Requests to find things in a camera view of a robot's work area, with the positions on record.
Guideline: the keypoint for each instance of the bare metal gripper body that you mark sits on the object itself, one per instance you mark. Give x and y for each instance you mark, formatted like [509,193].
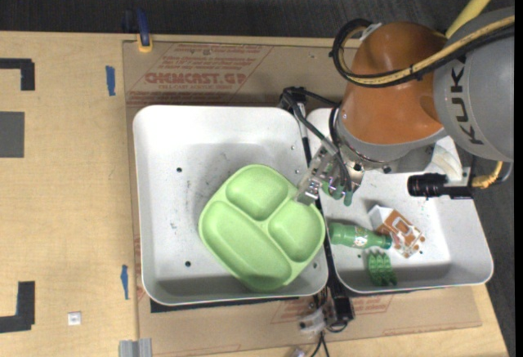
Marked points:
[324,165]

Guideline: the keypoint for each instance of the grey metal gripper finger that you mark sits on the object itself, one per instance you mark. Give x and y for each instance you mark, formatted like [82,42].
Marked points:
[301,194]
[313,190]

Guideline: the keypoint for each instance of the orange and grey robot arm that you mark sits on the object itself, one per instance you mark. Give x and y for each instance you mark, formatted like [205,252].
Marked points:
[392,102]

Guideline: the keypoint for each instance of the thin black and white rod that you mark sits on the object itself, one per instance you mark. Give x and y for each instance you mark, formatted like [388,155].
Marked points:
[305,141]

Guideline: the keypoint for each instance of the green divided plate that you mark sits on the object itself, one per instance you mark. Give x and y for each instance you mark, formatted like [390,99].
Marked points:
[253,228]

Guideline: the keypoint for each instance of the green plastic bottle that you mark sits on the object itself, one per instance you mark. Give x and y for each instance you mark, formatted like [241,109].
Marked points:
[351,236]

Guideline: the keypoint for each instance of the white and orange carton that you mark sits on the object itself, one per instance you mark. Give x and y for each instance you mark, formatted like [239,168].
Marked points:
[398,230]

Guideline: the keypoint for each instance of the green ridged block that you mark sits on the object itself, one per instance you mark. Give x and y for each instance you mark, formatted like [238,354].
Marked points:
[381,267]

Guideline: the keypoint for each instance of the white plastic tray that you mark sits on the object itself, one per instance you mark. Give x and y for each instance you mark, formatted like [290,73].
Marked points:
[184,184]
[445,233]

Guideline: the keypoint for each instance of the brown cardboard board red print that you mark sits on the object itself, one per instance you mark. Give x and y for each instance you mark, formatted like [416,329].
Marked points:
[204,73]

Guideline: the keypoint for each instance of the small white square block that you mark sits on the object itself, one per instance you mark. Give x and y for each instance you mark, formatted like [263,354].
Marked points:
[74,318]

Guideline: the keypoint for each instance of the black cylinder on white bracket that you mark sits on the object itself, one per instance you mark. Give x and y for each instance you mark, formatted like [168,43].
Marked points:
[429,185]

